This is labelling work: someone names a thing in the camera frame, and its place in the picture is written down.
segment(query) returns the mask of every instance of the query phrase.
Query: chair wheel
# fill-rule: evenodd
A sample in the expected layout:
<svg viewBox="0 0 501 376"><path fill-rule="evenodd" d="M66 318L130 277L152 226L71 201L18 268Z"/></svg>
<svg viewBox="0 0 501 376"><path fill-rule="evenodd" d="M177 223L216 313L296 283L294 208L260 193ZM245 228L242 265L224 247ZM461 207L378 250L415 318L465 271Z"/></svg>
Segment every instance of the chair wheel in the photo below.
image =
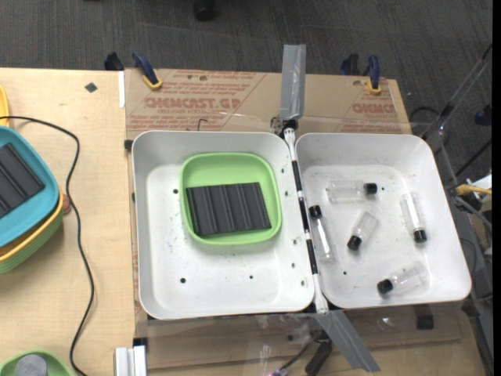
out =
<svg viewBox="0 0 501 376"><path fill-rule="evenodd" d="M214 15L214 3L211 0L196 0L193 3L195 16L199 21L205 21L212 18Z"/></svg>

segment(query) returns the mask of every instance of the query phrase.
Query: green plastic container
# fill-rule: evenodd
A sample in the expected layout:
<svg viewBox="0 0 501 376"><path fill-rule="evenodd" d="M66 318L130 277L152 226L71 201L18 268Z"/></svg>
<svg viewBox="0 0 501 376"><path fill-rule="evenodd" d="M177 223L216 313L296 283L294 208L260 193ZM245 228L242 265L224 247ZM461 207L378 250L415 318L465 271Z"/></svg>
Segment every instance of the green plastic container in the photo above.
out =
<svg viewBox="0 0 501 376"><path fill-rule="evenodd" d="M75 376L75 373L56 354L46 349L30 349L0 363L0 376L15 376L16 365L26 355L36 354L47 363L48 376Z"/></svg>
<svg viewBox="0 0 501 376"><path fill-rule="evenodd" d="M193 231L186 188L236 183L259 183L266 211L272 225L266 230L216 234L201 237ZM273 170L267 161L255 154L221 152L192 156L182 166L180 179L181 209L189 234L197 241L213 245L240 245L263 242L280 230L282 212Z"/></svg>

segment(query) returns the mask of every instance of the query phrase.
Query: blue tray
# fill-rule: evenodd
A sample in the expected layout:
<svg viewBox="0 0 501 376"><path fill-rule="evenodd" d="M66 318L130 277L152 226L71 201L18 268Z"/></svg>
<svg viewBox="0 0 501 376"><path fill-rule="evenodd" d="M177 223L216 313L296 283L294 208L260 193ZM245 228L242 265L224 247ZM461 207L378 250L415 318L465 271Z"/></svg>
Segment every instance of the blue tray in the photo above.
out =
<svg viewBox="0 0 501 376"><path fill-rule="evenodd" d="M59 189L54 175L31 145L16 131L0 125L0 147L11 143L45 187L0 218L0 247L47 217L57 204Z"/></svg>

